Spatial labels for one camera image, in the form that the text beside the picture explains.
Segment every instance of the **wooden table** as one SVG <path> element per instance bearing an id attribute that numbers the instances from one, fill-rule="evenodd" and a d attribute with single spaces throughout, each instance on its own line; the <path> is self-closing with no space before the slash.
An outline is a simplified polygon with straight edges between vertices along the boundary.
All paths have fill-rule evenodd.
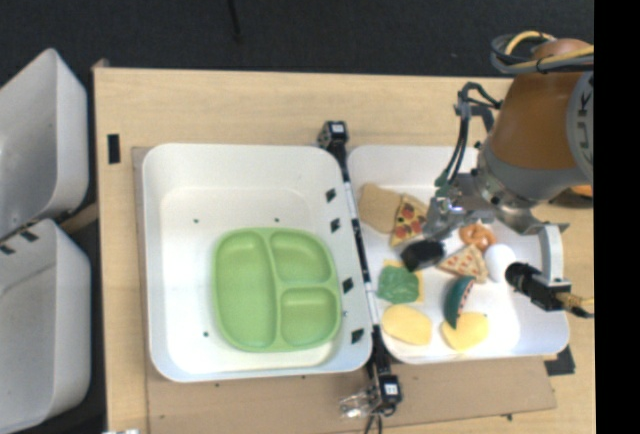
<path id="1" fill-rule="evenodd" d="M 504 96 L 510 79 L 275 72 L 94 69 L 108 429 L 164 434 L 362 432 L 339 398 L 364 370 L 324 376 L 179 384 L 147 357 L 137 253 L 132 149 L 165 142 L 313 144 L 323 123 L 347 123 L 350 147 L 453 145 L 453 104 L 467 82 Z M 480 120 L 470 141 L 483 140 Z M 593 211 L 544 205 L 569 222 L 565 271 L 592 295 Z M 405 391 L 385 419 L 396 434 L 595 432 L 594 322 L 570 319 L 573 375 L 549 378 L 541 357 L 394 365 Z M 505 415 L 515 413 L 513 417 Z"/>

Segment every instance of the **white egg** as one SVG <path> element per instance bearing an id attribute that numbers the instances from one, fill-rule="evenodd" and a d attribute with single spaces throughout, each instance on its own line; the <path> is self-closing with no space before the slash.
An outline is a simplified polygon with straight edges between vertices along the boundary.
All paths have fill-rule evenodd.
<path id="1" fill-rule="evenodd" d="M 507 267 L 516 261 L 516 254 L 505 244 L 493 244 L 484 253 L 489 277 L 496 283 L 507 281 L 504 273 Z"/>

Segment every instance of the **pizza slice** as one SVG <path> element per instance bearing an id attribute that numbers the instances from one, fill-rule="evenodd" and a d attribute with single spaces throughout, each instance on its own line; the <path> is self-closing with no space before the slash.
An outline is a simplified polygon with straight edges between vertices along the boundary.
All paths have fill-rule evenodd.
<path id="1" fill-rule="evenodd" d="M 422 235 L 422 227 L 426 222 L 427 205 L 413 196 L 403 194 L 391 232 L 391 247 Z"/>
<path id="2" fill-rule="evenodd" d="M 473 244 L 462 247 L 438 263 L 437 267 L 459 276 L 474 276 L 478 283 L 486 282 L 489 275 L 482 251 Z"/>

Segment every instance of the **toy donut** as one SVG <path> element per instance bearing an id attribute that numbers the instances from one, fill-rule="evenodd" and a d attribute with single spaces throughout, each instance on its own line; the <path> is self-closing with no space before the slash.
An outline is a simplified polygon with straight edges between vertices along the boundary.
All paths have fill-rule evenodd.
<path id="1" fill-rule="evenodd" d="M 458 233 L 465 244 L 473 244 L 483 253 L 490 245 L 496 243 L 496 237 L 491 230 L 479 222 L 463 226 Z"/>

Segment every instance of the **green divided plate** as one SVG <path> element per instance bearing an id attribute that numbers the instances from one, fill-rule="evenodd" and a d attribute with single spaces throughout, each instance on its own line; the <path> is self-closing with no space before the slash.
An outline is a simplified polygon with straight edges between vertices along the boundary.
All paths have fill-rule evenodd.
<path id="1" fill-rule="evenodd" d="M 223 235 L 213 253 L 213 304 L 225 339 L 251 352 L 322 345 L 342 317 L 331 253 L 317 236 L 290 228 Z"/>

